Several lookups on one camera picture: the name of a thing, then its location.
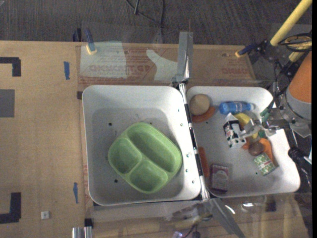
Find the green plate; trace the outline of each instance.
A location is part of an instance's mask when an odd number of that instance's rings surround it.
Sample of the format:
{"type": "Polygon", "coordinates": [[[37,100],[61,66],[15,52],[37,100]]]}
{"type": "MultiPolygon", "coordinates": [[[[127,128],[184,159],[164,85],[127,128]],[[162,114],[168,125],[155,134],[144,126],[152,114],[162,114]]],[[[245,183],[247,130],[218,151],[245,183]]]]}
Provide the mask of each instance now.
{"type": "Polygon", "coordinates": [[[182,153],[163,133],[148,123],[127,128],[108,152],[112,168],[136,190],[161,190],[182,166],[182,153]]]}

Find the yellow pipe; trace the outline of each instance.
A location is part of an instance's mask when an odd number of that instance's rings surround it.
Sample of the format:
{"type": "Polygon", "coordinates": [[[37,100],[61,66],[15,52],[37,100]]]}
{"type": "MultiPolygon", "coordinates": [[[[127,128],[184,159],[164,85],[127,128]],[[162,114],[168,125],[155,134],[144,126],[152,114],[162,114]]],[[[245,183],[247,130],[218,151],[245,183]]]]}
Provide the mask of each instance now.
{"type": "Polygon", "coordinates": [[[272,46],[277,46],[284,36],[293,28],[297,21],[303,16],[306,10],[312,5],[313,0],[301,0],[291,15],[287,18],[281,28],[273,36],[270,43],[272,46]]]}

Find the carrot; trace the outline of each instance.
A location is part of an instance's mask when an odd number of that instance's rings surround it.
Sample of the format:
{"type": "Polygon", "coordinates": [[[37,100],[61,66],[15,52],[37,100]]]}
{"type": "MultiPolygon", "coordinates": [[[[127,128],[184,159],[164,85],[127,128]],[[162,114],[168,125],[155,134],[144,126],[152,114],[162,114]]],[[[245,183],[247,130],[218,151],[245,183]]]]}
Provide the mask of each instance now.
{"type": "Polygon", "coordinates": [[[198,147],[199,157],[202,163],[203,173],[206,178],[210,176],[209,165],[207,161],[207,156],[205,149],[203,147],[198,147]]]}
{"type": "Polygon", "coordinates": [[[261,143],[264,147],[263,151],[268,155],[268,157],[271,159],[271,161],[274,163],[273,153],[272,153],[272,146],[268,139],[262,137],[259,140],[259,143],[261,143]]]}
{"type": "Polygon", "coordinates": [[[204,113],[204,114],[202,114],[200,116],[193,116],[192,120],[195,123],[206,121],[206,120],[208,120],[210,117],[212,117],[214,115],[215,111],[216,111],[216,108],[211,106],[211,107],[209,107],[209,109],[207,110],[206,113],[204,113]]]}
{"type": "Polygon", "coordinates": [[[246,143],[242,146],[243,149],[248,150],[250,148],[251,140],[250,138],[246,138],[246,143]]]}

